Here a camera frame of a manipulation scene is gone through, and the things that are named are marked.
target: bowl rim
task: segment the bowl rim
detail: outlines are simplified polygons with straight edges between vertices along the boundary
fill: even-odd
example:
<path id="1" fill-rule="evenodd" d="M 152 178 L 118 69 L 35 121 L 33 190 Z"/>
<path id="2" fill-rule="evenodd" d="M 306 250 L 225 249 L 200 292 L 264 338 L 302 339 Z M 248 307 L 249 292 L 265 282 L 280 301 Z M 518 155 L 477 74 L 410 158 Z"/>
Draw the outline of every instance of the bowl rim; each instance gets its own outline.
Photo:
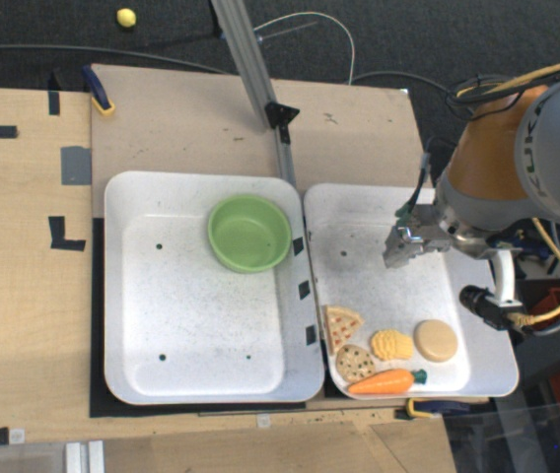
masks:
<path id="1" fill-rule="evenodd" d="M 234 201 L 242 200 L 242 199 L 255 200 L 259 203 L 262 203 L 262 204 L 270 207 L 271 210 L 274 211 L 278 215 L 278 218 L 280 219 L 281 224 L 285 228 L 285 234 L 287 235 L 286 236 L 286 241 L 284 243 L 285 246 L 282 247 L 282 250 L 278 254 L 278 256 L 276 256 L 274 259 L 272 259 L 271 261 L 269 261 L 268 263 L 265 263 L 263 265 L 245 266 L 245 265 L 241 265 L 241 264 L 233 261 L 232 259 L 227 257 L 221 251 L 221 249 L 218 247 L 217 242 L 216 242 L 216 240 L 214 238 L 214 235 L 213 235 L 213 231 L 212 231 L 213 222 L 214 222 L 218 212 L 220 212 L 220 210 L 223 207 L 225 207 L 227 204 L 230 204 Z M 292 233 L 292 231 L 291 231 L 291 223 L 289 222 L 289 218 L 284 213 L 284 211 L 278 205 L 276 205 L 275 202 L 271 201 L 268 198 L 265 198 L 264 196 L 258 195 L 258 194 L 252 194 L 252 193 L 234 194 L 232 196 L 229 196 L 229 197 L 221 200 L 219 203 L 217 203 L 212 208 L 212 211 L 210 212 L 210 216 L 208 218 L 208 223 L 207 223 L 207 232 L 208 232 L 208 237 L 209 237 L 209 240 L 210 240 L 210 246 L 212 247 L 212 250 L 214 251 L 214 253 L 217 256 L 217 258 L 219 259 L 219 261 L 221 261 L 228 268 L 230 268 L 234 271 L 242 272 L 242 273 L 257 273 L 257 272 L 261 272 L 261 271 L 273 268 L 274 266 L 277 266 L 287 256 L 287 253 L 289 252 L 289 248 L 291 247 L 291 236 L 292 236 L 291 233 Z"/>

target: wire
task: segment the wire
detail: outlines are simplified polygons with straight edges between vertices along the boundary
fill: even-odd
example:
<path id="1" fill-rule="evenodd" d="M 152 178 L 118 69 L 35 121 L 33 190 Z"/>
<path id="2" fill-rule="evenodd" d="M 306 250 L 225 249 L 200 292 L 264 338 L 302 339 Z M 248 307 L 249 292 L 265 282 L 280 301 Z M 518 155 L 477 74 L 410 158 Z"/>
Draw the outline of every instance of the wire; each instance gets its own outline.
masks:
<path id="1" fill-rule="evenodd" d="M 336 18 L 333 18 L 332 16 L 328 16 L 327 14 L 324 14 L 324 13 L 321 13 L 321 12 L 315 12 L 315 11 L 296 12 L 296 13 L 293 13 L 293 14 L 288 14 L 287 16 L 281 16 L 280 18 L 276 18 L 274 20 L 268 21 L 267 23 L 263 23 L 262 25 L 258 25 L 253 30 L 255 32 L 259 32 L 260 30 L 263 30 L 267 27 L 270 27 L 271 25 L 275 25 L 276 23 L 279 23 L 279 22 L 284 21 L 284 20 L 297 18 L 299 16 L 319 16 L 320 18 L 326 18 L 328 20 L 331 20 L 333 23 L 335 23 L 337 26 L 339 26 L 341 29 L 343 29 L 345 31 L 346 35 L 348 36 L 348 40 L 350 41 L 350 74 L 348 76 L 348 84 L 351 85 L 352 84 L 352 79 L 353 79 L 353 76 L 354 76 L 354 71 L 355 71 L 355 41 L 352 38 L 352 35 L 348 31 L 348 29 L 343 25 L 343 23 L 341 23 Z"/>
<path id="2" fill-rule="evenodd" d="M 429 86 L 433 86 L 437 90 L 442 91 L 447 95 L 450 95 L 452 93 L 451 90 L 446 86 L 443 86 L 442 84 L 432 81 L 427 77 L 423 77 L 416 74 L 409 74 L 407 72 L 398 72 L 396 70 L 375 70 L 374 72 L 368 72 L 366 74 L 355 76 L 353 82 L 362 81 L 363 79 L 369 79 L 370 77 L 405 77 L 408 79 L 414 79 L 415 81 L 420 81 L 422 83 L 428 84 Z"/>
<path id="3" fill-rule="evenodd" d="M 532 330 L 531 334 L 532 336 L 549 336 L 558 333 L 559 331 L 560 331 L 560 320 L 558 322 L 555 322 L 551 326 L 542 329 L 541 331 L 536 331 L 534 329 Z"/>
<path id="4" fill-rule="evenodd" d="M 545 243 L 547 243 L 547 246 L 560 261 L 560 248 L 556 246 L 556 244 L 538 219 L 532 218 L 532 222 L 534 223 L 534 226 L 538 230 L 538 233 L 541 235 Z M 512 320 L 517 326 L 532 326 L 533 324 L 543 322 L 544 320 L 549 320 L 551 318 L 557 317 L 558 315 L 560 315 L 560 305 L 558 305 L 553 310 L 542 313 L 541 315 L 528 315 L 525 313 L 515 312 L 509 313 L 508 318 Z"/>
<path id="5" fill-rule="evenodd" d="M 303 30 L 304 28 L 310 28 L 317 24 L 317 21 L 309 21 L 308 23 L 304 23 L 303 25 L 297 25 L 296 27 L 289 28 L 287 30 L 281 30 L 280 32 L 276 32 L 275 34 L 267 34 L 267 35 L 259 35 L 256 38 L 259 42 L 264 42 L 270 38 L 275 38 L 276 36 L 292 34 L 297 30 Z"/>
<path id="6" fill-rule="evenodd" d="M 560 248 L 560 237 L 558 236 L 558 225 L 556 223 L 550 223 L 550 231 L 554 244 Z"/>
<path id="7" fill-rule="evenodd" d="M 521 75 L 519 77 L 516 77 L 514 79 L 511 79 L 510 81 L 507 81 L 503 84 L 501 84 L 500 86 L 497 86 L 496 88 L 493 88 L 492 90 L 490 90 L 489 93 L 494 93 L 494 92 L 498 92 L 498 91 L 505 91 L 513 86 L 522 86 L 524 84 L 529 83 L 530 81 L 534 80 L 534 79 L 541 79 L 541 78 L 546 78 L 549 77 L 550 75 L 554 75 L 556 73 L 560 72 L 560 63 L 556 64 L 556 65 L 552 65 L 549 67 L 545 67 L 545 68 L 541 68 L 539 70 L 534 70 L 533 72 L 529 72 L 528 74 L 524 74 Z"/>
<path id="8" fill-rule="evenodd" d="M 469 121 L 477 121 L 477 120 L 481 119 L 482 117 L 487 117 L 491 114 L 498 114 L 499 112 L 505 112 L 506 110 L 510 110 L 512 107 L 514 107 L 517 104 L 517 102 L 521 99 L 521 97 L 523 95 L 524 95 L 524 92 L 520 92 L 505 107 L 498 108 L 497 110 L 488 110 L 488 112 L 483 112 L 481 114 L 473 115 L 472 117 L 469 117 L 468 120 Z"/>
<path id="9" fill-rule="evenodd" d="M 207 72 L 212 72 L 215 74 L 224 75 L 235 75 L 225 70 L 210 67 L 207 65 L 201 65 L 199 63 L 193 63 L 190 61 L 183 61 L 180 59 L 173 59 L 167 56 L 158 56 L 155 54 L 147 54 L 144 52 L 135 51 L 125 51 L 121 49 L 109 49 L 106 47 L 91 47 L 88 45 L 63 45 L 63 44 L 38 44 L 38 43 L 14 43 L 14 44 L 0 44 L 0 50 L 59 50 L 59 51 L 78 51 L 78 52 L 98 52 L 104 54 L 114 54 L 118 56 L 130 56 L 135 58 L 150 59 L 154 61 L 162 61 L 166 63 L 172 63 L 175 65 L 183 65 L 190 68 L 195 68 L 198 70 L 204 70 Z"/>

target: green bowl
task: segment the green bowl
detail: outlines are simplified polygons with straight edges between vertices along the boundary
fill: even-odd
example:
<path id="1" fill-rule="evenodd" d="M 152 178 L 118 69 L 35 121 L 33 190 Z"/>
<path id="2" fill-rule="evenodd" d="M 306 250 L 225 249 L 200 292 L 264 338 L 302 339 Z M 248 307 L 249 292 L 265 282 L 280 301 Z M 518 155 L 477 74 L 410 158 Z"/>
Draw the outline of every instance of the green bowl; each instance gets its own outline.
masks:
<path id="1" fill-rule="evenodd" d="M 287 216 L 273 202 L 253 194 L 217 204 L 210 213 L 208 236 L 219 261 L 240 273 L 273 268 L 291 246 Z"/>

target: toy carrot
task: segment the toy carrot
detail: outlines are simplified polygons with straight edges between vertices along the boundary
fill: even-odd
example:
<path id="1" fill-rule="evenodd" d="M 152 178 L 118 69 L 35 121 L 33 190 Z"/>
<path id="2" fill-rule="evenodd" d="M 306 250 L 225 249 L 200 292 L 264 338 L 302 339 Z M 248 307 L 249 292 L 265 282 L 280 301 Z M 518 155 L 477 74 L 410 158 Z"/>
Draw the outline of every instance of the toy carrot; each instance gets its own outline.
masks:
<path id="1" fill-rule="evenodd" d="M 403 368 L 373 374 L 348 387 L 351 394 L 399 394 L 406 392 L 414 383 L 425 383 L 427 372 L 410 372 Z"/>

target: metal bracket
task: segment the metal bracket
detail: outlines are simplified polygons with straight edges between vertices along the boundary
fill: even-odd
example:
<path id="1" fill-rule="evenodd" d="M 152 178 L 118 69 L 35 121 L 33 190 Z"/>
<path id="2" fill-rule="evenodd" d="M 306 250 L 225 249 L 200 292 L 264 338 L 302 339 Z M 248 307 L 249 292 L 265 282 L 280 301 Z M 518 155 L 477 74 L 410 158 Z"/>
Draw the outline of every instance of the metal bracket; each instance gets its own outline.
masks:
<path id="1" fill-rule="evenodd" d="M 103 441 L 66 443 L 65 473 L 105 473 Z"/>
<path id="2" fill-rule="evenodd" d="M 267 114 L 269 126 L 277 129 L 280 133 L 280 142 L 291 145 L 289 135 L 289 123 L 300 113 L 298 108 L 292 108 L 276 101 L 270 101 L 264 108 Z"/>
<path id="3" fill-rule="evenodd" d="M 387 268 L 405 266 L 419 254 L 450 249 L 451 239 L 436 224 L 431 205 L 416 205 L 407 221 L 408 226 L 392 226 L 385 241 Z"/>

